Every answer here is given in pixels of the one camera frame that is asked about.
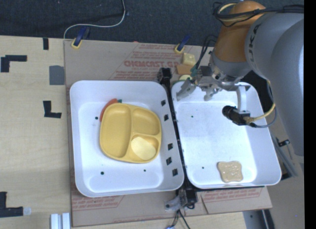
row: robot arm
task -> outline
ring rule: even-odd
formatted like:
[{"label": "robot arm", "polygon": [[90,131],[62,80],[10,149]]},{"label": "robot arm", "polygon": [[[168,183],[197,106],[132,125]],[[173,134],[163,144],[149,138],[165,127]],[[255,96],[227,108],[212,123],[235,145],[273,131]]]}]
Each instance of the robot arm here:
[{"label": "robot arm", "polygon": [[[227,7],[229,14],[221,15]],[[267,9],[253,1],[224,4],[215,10],[223,23],[209,64],[192,70],[178,93],[206,92],[205,100],[224,89],[237,90],[236,84],[251,70],[270,81],[274,103],[297,155],[304,155],[304,7]],[[223,109],[224,115],[238,109]]]}]

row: blue clamp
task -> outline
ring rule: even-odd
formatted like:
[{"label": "blue clamp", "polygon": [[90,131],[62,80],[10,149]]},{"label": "blue clamp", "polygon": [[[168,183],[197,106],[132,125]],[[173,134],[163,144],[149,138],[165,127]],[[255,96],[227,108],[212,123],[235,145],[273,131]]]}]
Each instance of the blue clamp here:
[{"label": "blue clamp", "polygon": [[82,26],[77,38],[71,43],[72,48],[79,49],[82,43],[82,39],[88,38],[90,35],[90,27]]},{"label": "blue clamp", "polygon": [[189,41],[189,39],[191,38],[191,36],[189,34],[187,34],[183,40],[176,45],[176,47],[174,48],[174,52],[177,54],[182,54],[182,52],[184,51],[184,45]]}]

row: white cable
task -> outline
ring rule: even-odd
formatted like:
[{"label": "white cable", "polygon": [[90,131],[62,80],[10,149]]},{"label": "white cable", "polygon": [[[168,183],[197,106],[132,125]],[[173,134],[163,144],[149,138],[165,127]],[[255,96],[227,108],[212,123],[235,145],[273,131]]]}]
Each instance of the white cable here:
[{"label": "white cable", "polygon": [[66,33],[67,33],[67,31],[68,31],[69,29],[75,27],[75,26],[90,26],[90,27],[98,27],[98,28],[111,28],[111,27],[115,27],[115,26],[120,25],[120,24],[123,22],[123,20],[124,20],[124,18],[125,18],[125,14],[126,14],[124,0],[122,0],[122,4],[123,4],[124,12],[123,12],[123,16],[122,16],[121,20],[120,20],[117,24],[115,24],[115,25],[110,25],[110,26],[99,26],[99,25],[90,25],[90,24],[76,24],[76,25],[72,25],[72,26],[70,26],[70,27],[68,27],[68,28],[66,29],[66,31],[65,31],[65,33],[64,33],[64,38],[66,38]]}]

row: hole in tray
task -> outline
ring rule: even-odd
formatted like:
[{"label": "hole in tray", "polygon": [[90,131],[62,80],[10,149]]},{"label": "hole in tray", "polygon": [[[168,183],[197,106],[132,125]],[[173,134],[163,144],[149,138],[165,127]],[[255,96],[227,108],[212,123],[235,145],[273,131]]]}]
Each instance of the hole in tray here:
[{"label": "hole in tray", "polygon": [[178,174],[178,169],[173,169],[172,170],[172,176],[176,176]]},{"label": "hole in tray", "polygon": [[171,162],[172,162],[172,159],[171,159],[171,157],[169,157],[169,158],[166,160],[166,163],[167,163],[167,165],[169,165]]}]

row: cardboard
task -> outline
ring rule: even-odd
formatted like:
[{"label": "cardboard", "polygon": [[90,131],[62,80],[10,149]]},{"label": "cardboard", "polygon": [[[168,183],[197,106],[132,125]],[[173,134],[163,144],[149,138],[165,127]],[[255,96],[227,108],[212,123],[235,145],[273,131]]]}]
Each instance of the cardboard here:
[{"label": "cardboard", "polygon": [[[176,66],[182,55],[174,53],[173,45],[137,42],[104,42],[84,40],[79,49],[71,48],[71,40],[64,41],[65,82],[71,171],[72,226],[91,226],[131,221],[173,218],[164,203],[175,197],[175,191],[123,196],[89,198],[76,188],[72,151],[69,90],[79,80],[156,80],[160,68],[171,68],[173,82],[179,74]],[[201,47],[187,46],[185,52],[199,57]],[[205,55],[201,64],[208,63]],[[198,192],[194,209],[185,216],[229,213],[271,208],[266,187],[239,190]]]}]

